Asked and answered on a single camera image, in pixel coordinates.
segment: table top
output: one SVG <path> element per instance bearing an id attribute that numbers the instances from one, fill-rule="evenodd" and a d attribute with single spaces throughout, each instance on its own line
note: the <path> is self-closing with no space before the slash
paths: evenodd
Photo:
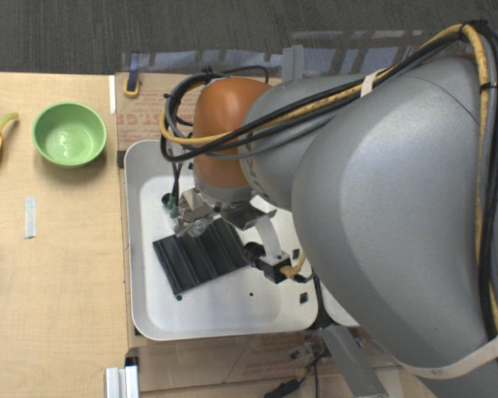
<path id="1" fill-rule="evenodd" d="M 127 351 L 116 118 L 109 77 L 0 73 L 0 396 L 102 396 Z M 104 153 L 66 170 L 32 144 L 36 116 L 78 101 L 107 126 Z M 24 201 L 37 235 L 24 238 Z"/>

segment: dark floor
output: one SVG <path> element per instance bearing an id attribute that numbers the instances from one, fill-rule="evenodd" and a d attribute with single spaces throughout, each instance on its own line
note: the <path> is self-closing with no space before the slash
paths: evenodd
<path id="1" fill-rule="evenodd" d="M 274 66 L 294 44 L 307 69 L 369 70 L 477 18 L 498 31 L 498 0 L 0 0 L 0 70 L 111 74 L 131 51 L 146 70 Z"/>

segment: white tray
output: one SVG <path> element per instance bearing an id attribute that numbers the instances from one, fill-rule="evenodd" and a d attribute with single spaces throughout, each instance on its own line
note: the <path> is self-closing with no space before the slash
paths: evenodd
<path id="1" fill-rule="evenodd" d="M 273 284 L 252 267 L 202 284 L 177 300 L 153 248 L 155 240 L 173 234 L 172 220 L 161 202 L 172 189 L 172 167 L 160 154 L 159 141 L 142 141 L 129 148 L 125 179 L 131 308 L 134 325 L 144 336 L 165 341 L 289 332 L 304 330 L 315 321 L 318 305 L 313 282 Z M 185 166 L 179 189 L 192 187 L 192 172 Z M 266 212 L 274 209 L 260 198 L 252 204 Z M 285 252 L 300 249 L 289 212 L 279 210 L 272 222 Z M 255 229 L 240 237 L 243 243 L 260 241 Z M 310 275 L 308 262 L 300 273 Z M 303 293 L 308 294 L 308 301 L 300 303 Z"/>

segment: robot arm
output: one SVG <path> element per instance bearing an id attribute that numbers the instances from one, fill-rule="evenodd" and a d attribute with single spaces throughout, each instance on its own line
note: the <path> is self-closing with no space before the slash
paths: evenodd
<path id="1" fill-rule="evenodd" d="M 461 34 L 475 60 L 425 63 Z M 362 82 L 189 80 L 182 89 L 207 83 L 193 136 L 177 130 L 177 96 L 160 121 L 165 157 L 194 161 L 180 226 L 214 216 L 260 226 L 273 267 L 285 259 L 271 215 L 249 202 L 291 211 L 314 272 L 367 332 L 408 366 L 448 366 L 498 333 L 498 40 L 480 23 L 456 25 L 360 98 Z M 170 155 L 167 140 L 186 152 Z M 440 397 L 496 397 L 498 362 L 421 380 Z"/>

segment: green bowl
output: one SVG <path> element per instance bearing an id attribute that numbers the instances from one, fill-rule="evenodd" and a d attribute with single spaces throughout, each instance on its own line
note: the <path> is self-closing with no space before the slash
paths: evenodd
<path id="1" fill-rule="evenodd" d="M 88 106 L 62 102 L 37 116 L 32 138 L 49 162 L 59 167 L 82 167 L 100 155 L 107 142 L 107 128 Z"/>

